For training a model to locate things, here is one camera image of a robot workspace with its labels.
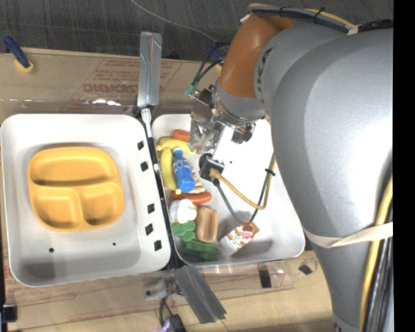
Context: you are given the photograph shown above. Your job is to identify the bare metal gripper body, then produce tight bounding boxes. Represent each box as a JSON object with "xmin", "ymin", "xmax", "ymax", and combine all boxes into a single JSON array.
[{"xmin": 189, "ymin": 86, "xmax": 257, "ymax": 145}]

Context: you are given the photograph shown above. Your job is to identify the blue plastic bottle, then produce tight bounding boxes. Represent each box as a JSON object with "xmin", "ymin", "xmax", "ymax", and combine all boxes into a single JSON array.
[{"xmin": 172, "ymin": 146, "xmax": 197, "ymax": 194}]

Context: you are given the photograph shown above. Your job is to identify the yellow banana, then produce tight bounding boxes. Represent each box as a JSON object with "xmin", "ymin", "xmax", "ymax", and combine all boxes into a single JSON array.
[{"xmin": 156, "ymin": 136, "xmax": 196, "ymax": 192}]

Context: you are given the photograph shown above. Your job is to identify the pizza slice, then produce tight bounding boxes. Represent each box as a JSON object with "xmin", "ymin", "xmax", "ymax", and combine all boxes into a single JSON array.
[{"xmin": 187, "ymin": 164, "xmax": 206, "ymax": 195}]

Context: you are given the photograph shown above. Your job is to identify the red sausage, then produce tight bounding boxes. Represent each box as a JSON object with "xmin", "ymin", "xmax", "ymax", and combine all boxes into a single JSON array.
[{"xmin": 169, "ymin": 190, "xmax": 213, "ymax": 205}]

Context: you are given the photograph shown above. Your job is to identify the white round toy food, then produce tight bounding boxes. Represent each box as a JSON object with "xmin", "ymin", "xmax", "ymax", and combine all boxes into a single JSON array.
[{"xmin": 169, "ymin": 198, "xmax": 199, "ymax": 225}]

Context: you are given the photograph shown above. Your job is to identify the white plastic tray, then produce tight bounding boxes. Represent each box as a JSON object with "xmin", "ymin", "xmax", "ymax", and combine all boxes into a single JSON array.
[
  {"xmin": 0, "ymin": 113, "xmax": 172, "ymax": 288},
  {"xmin": 151, "ymin": 113, "xmax": 306, "ymax": 268}
]

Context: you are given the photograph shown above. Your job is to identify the brown bread bun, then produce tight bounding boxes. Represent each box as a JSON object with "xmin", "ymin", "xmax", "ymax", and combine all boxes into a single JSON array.
[{"xmin": 195, "ymin": 205, "xmax": 219, "ymax": 244}]

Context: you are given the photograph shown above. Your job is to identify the green broccoli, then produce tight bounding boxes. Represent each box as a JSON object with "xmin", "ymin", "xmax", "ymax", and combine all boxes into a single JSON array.
[{"xmin": 172, "ymin": 219, "xmax": 197, "ymax": 243}]

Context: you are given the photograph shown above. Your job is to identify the white and brown printed carton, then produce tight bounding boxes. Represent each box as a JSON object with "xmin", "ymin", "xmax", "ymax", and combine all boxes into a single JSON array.
[{"xmin": 218, "ymin": 219, "xmax": 261, "ymax": 257}]

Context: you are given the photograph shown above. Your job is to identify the green leafy toy vegetable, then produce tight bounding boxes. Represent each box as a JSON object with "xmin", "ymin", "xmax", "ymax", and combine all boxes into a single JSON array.
[{"xmin": 183, "ymin": 239, "xmax": 222, "ymax": 263}]

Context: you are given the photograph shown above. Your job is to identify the yellow divided plate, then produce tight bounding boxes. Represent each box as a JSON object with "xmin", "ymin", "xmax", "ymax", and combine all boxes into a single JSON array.
[{"xmin": 27, "ymin": 146, "xmax": 126, "ymax": 232}]

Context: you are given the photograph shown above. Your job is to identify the brown cardboard board red print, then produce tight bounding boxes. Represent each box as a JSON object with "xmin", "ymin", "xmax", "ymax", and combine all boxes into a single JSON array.
[{"xmin": 0, "ymin": 46, "xmax": 334, "ymax": 332}]

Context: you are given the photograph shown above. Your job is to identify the black cylinder on white bracket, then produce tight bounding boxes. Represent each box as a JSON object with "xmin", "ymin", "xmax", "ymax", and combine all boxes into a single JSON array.
[{"xmin": 198, "ymin": 128, "xmax": 245, "ymax": 182}]

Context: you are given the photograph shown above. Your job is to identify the black block with thin wires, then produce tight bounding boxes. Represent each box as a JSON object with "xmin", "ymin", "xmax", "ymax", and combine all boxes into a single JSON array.
[{"xmin": 168, "ymin": 315, "xmax": 187, "ymax": 332}]

